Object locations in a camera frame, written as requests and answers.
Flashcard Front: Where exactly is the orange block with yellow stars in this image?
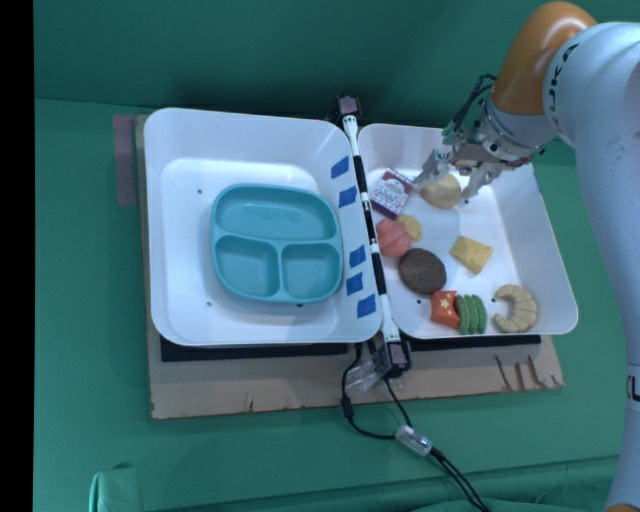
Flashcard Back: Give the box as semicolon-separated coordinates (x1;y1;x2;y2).
429;290;462;330

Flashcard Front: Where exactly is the black and white thin rod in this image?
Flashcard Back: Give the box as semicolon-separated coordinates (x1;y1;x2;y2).
341;113;402;345

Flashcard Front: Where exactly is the yellow toy biscuit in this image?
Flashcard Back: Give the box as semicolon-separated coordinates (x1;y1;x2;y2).
394;213;423;243

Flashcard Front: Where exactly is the brown toy burger patty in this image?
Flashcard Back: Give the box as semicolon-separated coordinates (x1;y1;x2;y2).
398;247;448;295

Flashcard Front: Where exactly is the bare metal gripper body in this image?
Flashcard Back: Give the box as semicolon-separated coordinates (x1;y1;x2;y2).
447;117;542;174

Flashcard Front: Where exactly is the white plastic tray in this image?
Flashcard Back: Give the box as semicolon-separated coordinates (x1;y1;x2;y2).
357;123;580;341
143;106;384;347

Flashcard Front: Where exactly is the purple and white small carton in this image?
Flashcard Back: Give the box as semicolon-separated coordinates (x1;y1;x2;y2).
370;169;416;219

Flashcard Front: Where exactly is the yellow toy cheese wedge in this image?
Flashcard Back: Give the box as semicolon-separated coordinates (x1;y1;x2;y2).
449;235;494;275

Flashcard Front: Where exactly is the beige toy croissant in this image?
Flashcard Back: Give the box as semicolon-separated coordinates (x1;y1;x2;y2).
492;284;540;334

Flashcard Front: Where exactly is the blue divided plate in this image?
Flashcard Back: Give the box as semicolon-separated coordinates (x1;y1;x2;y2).
210;183;347;305

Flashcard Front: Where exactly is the pale yellow bread piece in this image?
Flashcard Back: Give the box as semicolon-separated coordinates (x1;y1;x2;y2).
418;172;463;210

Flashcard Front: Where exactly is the brown cardboard board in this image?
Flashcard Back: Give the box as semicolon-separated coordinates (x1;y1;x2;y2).
134;113;565;421

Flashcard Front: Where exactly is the green toy pea pod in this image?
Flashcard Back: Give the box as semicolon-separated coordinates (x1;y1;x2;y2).
455;293;489;334

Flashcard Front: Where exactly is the black block with wires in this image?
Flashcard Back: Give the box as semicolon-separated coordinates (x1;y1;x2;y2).
368;340;413;380
333;93;362;120

